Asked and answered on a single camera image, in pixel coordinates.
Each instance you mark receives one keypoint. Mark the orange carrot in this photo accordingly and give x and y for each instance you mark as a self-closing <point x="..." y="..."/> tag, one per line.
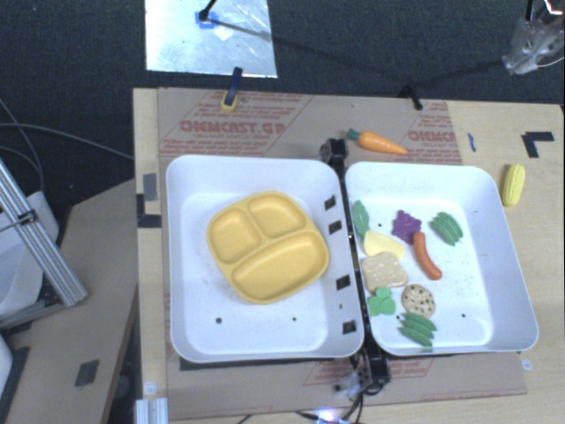
<point x="379" y="142"/>

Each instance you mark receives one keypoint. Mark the yellow divided plate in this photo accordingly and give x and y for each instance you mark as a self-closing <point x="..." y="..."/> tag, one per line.
<point x="269" y="254"/>

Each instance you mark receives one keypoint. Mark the yellow corn cob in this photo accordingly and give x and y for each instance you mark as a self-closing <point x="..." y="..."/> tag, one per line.
<point x="514" y="184"/>

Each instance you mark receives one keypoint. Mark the tan bread slice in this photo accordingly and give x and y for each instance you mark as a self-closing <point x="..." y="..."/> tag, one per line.
<point x="383" y="273"/>

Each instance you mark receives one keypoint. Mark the yellow cheese wedge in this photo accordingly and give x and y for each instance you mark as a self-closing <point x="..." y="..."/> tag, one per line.
<point x="380" y="245"/>

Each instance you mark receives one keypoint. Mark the tan chocolate chip biscuit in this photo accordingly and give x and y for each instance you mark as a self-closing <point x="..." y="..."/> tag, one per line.
<point x="418" y="300"/>

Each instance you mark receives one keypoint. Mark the thin black rod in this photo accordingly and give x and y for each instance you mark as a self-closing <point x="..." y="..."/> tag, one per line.
<point x="348" y="228"/>

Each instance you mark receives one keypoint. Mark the green pea pods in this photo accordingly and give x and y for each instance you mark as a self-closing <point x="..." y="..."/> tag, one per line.
<point x="417" y="328"/>
<point x="446" y="228"/>

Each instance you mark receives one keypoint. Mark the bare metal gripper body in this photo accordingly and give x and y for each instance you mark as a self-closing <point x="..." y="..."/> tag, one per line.
<point x="532" y="44"/>

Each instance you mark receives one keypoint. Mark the green broccoli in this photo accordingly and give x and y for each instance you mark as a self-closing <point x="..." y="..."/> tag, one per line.
<point x="381" y="303"/>

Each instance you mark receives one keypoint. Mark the purple grapes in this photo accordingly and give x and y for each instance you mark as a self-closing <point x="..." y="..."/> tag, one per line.
<point x="405" y="225"/>

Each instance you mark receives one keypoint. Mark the brown cardboard board red print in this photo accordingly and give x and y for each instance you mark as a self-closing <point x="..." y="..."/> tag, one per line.
<point x="291" y="122"/>

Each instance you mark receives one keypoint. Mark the white plastic tray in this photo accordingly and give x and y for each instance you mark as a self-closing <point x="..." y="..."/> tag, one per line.
<point x="476" y="281"/>
<point x="265" y="329"/>

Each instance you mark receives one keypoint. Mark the green lettuce leaf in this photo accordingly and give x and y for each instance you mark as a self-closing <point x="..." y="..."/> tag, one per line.
<point x="360" y="217"/>

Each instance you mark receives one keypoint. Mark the orange sausage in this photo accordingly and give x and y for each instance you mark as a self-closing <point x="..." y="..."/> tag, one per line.
<point x="424" y="256"/>

